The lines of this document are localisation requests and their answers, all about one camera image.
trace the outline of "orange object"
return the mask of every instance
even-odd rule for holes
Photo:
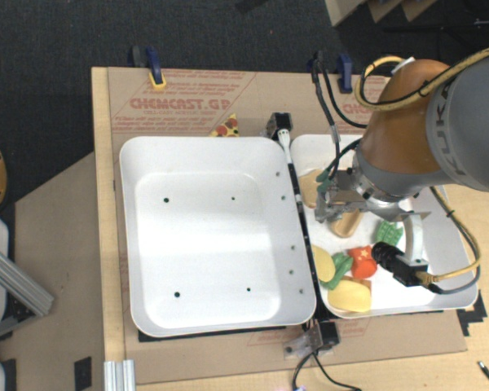
[[[372,247],[352,248],[348,255],[353,258],[351,274],[354,278],[366,279],[377,272],[377,262],[372,258]]]

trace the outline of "wooden table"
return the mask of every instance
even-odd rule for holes
[[[104,352],[106,361],[122,361],[126,359],[126,350],[121,308],[116,203],[112,188],[113,165],[107,68],[92,68],[92,90]],[[487,309],[487,317],[483,323],[472,323],[469,326],[470,335],[466,338],[468,351],[329,367],[328,371],[335,380],[354,384],[362,390],[370,391],[387,391],[388,389],[489,390],[489,380],[480,371],[477,364],[478,361],[484,361],[489,367],[489,193],[458,186],[448,187],[447,193],[459,219],[478,239],[483,255],[482,277],[478,286]],[[174,383],[147,384],[138,386],[138,390],[290,390],[292,374],[292,371],[273,371]],[[298,383],[304,384],[310,391],[336,388],[315,367],[302,370]]]

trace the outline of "black carpet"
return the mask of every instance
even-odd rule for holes
[[[347,53],[358,73],[385,54],[452,64],[489,46],[489,27],[465,27],[476,20],[489,0],[439,0],[411,23],[398,7],[375,24],[362,5],[336,28],[324,0],[0,0],[8,201],[93,151],[90,68],[126,66],[132,45],[164,68],[305,72],[322,50],[330,70]]]

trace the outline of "black cable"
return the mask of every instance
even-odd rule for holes
[[[316,86],[320,87],[319,72],[323,74],[324,83],[326,84],[326,90],[328,91],[328,96],[329,96],[330,100],[332,101],[333,109],[335,110],[335,112],[337,112],[337,115],[339,115],[339,117],[343,121],[345,121],[348,125],[358,127],[361,129],[366,129],[368,127],[368,125],[364,125],[364,124],[352,121],[339,108],[337,101],[335,100],[335,96],[333,95],[332,84],[331,84],[329,77],[328,77],[328,70],[326,69],[326,67],[324,67],[324,63],[322,61],[322,53],[321,52],[317,52],[314,55],[314,59],[313,59],[313,63],[311,65],[311,67],[312,67],[312,80]]]
[[[362,138],[358,138],[356,140],[354,140],[352,143],[350,143],[349,145],[347,145],[344,149],[342,149],[342,151],[339,153],[338,156],[335,156],[335,158],[333,158],[332,162],[330,163],[330,165],[328,165],[328,167],[326,168],[326,170],[329,172],[333,169],[333,173],[329,174],[328,176],[328,179],[331,180],[333,179],[333,177],[335,176],[335,174],[337,173],[337,169],[338,169],[338,163],[339,163],[339,160],[346,154],[348,153],[349,151],[351,151],[352,149],[355,149],[357,147],[357,145],[359,145],[360,141],[362,140]]]
[[[320,107],[323,109],[324,115],[326,116],[329,126],[332,129],[332,136],[333,136],[333,131],[336,129],[335,120],[333,119],[332,113],[329,111],[328,106],[324,101],[323,91],[320,86],[319,72],[317,68],[320,62],[319,61],[320,56],[322,56],[320,53],[315,54],[314,61],[311,65],[311,80],[315,84],[315,93],[317,94],[317,99],[319,100]],[[335,157],[337,158],[341,153],[341,147],[339,145],[339,141],[334,136],[333,136],[333,141],[335,143]],[[336,172],[337,172],[337,167],[335,168],[335,170],[332,171],[332,175],[335,175]]]
[[[476,251],[476,245],[474,244],[473,242],[473,239],[471,238],[471,236],[467,233],[467,230],[458,222],[458,220],[456,219],[456,217],[454,216],[454,210],[450,210],[440,199],[440,197],[438,196],[438,193],[436,192],[436,190],[434,189],[434,187],[430,187],[430,190],[431,192],[433,193],[433,197],[438,201],[438,203],[440,204],[440,207],[442,207],[442,209],[446,212],[446,217],[450,218],[451,221],[453,222],[453,224],[455,225],[456,229],[458,229],[458,231],[462,234],[462,236],[464,237],[465,241],[468,243],[469,247],[471,248],[471,251],[473,252],[473,255],[475,257],[475,259],[478,258],[478,254],[477,254],[477,251]],[[450,290],[445,290],[443,288],[440,288],[437,284],[430,284],[428,286],[428,289],[431,291],[431,292],[434,292],[436,294],[443,294],[443,295],[447,295],[447,294],[455,294],[457,292],[460,292],[460,291],[464,291],[466,288],[469,288],[473,285],[475,285],[478,280],[480,279],[480,273],[481,273],[481,270],[480,270],[480,266],[478,266],[476,268],[476,274],[474,275],[474,278],[471,279],[467,284],[465,285],[462,285],[460,287],[457,287],[457,288],[453,288],[453,289],[450,289]]]
[[[353,385],[348,385],[348,384],[343,384],[341,382],[337,382],[335,381],[327,372],[326,370],[324,369],[324,367],[322,366],[322,364],[320,363],[320,360],[319,358],[317,358],[317,353],[319,352],[319,349],[317,349],[315,352],[312,352],[310,354],[308,354],[307,356],[305,356],[304,358],[302,358],[299,363],[297,364],[297,366],[295,367],[295,371],[293,372],[293,378],[292,378],[292,391],[297,391],[298,389],[298,386],[297,386],[297,376],[299,375],[299,372],[301,371],[302,367],[304,366],[304,364],[308,361],[308,359],[310,359],[312,356],[313,358],[315,359],[315,361],[317,362],[317,365],[319,366],[320,370],[323,372],[324,376],[326,376],[326,378],[332,382],[333,384],[339,386],[339,387],[343,387],[343,388],[348,388],[350,389],[351,391],[362,391],[362,389],[358,388],[358,387],[355,387]]]
[[[297,391],[299,387],[297,387],[297,376],[299,375],[299,371],[302,369],[304,364],[308,361],[308,359],[311,358],[312,354],[308,354],[304,358],[302,358],[297,366],[295,367],[295,371],[293,371],[293,377],[292,377],[292,391]]]
[[[489,48],[487,48],[487,50],[483,50],[481,52],[483,53],[484,51],[488,52],[489,51]],[[381,106],[381,105],[384,105],[384,104],[398,103],[400,101],[403,101],[405,99],[410,98],[411,96],[413,96],[415,94],[419,94],[421,97],[426,97],[427,94],[422,94],[421,92],[423,91],[423,89],[431,81],[441,79],[441,77],[444,77],[448,73],[451,73],[452,69],[458,68],[462,63],[465,63],[469,58],[471,58],[471,56],[472,55],[468,55],[468,56],[464,57],[463,59],[461,59],[460,61],[458,61],[457,63],[451,65],[450,67],[447,67],[445,70],[443,70],[442,72],[440,72],[439,74],[437,74],[435,77],[433,77],[430,81],[424,82],[424,84],[422,84],[422,86],[420,86],[418,89],[416,89],[414,91],[411,91],[410,93],[405,94],[402,97],[398,97],[398,98],[392,99],[392,100],[383,100],[383,101],[369,102],[369,103],[372,106]],[[398,63],[399,63],[398,61],[394,61],[394,62],[391,62],[391,63],[388,63],[388,64],[398,64]],[[370,65],[368,65],[366,68],[363,69],[362,73],[360,74],[360,78],[359,78],[360,79],[360,82],[359,82],[359,84],[360,84],[359,92],[360,92],[360,95],[361,95],[362,99],[363,100],[366,100],[366,101],[368,99],[366,98],[366,94],[364,93],[364,84],[366,83],[366,80],[368,79],[368,77],[370,77],[377,70],[377,68],[374,68],[368,75],[366,75],[366,70],[368,68],[370,68],[371,66],[373,66],[373,63],[371,63]]]
[[[348,385],[348,384],[343,384],[342,382],[337,382],[335,381],[327,372],[326,370],[324,369],[324,367],[322,366],[322,364],[320,363],[320,360],[317,358],[317,353],[314,352],[313,354],[313,358],[314,360],[317,362],[317,365],[319,365],[319,368],[320,370],[323,372],[324,376],[326,376],[326,378],[328,378],[329,381],[333,382],[335,385],[338,385],[339,387],[343,387],[343,388],[348,388],[348,389],[351,389],[352,391],[362,391],[362,389],[360,389],[359,387],[355,387],[354,385]]]
[[[368,127],[368,125],[364,125],[362,123],[357,123],[356,121],[352,121],[351,119],[349,119],[348,117],[346,117],[346,115],[341,111],[341,109],[337,105],[337,102],[335,101],[335,97],[333,96],[332,84],[329,81],[328,72],[326,71],[326,68],[321,67],[321,71],[323,73],[324,83],[326,84],[326,89],[328,90],[329,98],[330,98],[330,100],[332,100],[333,108],[335,109],[335,111],[337,112],[337,114],[348,125],[351,125],[351,126],[354,126],[354,127],[358,127],[360,129],[366,129]]]

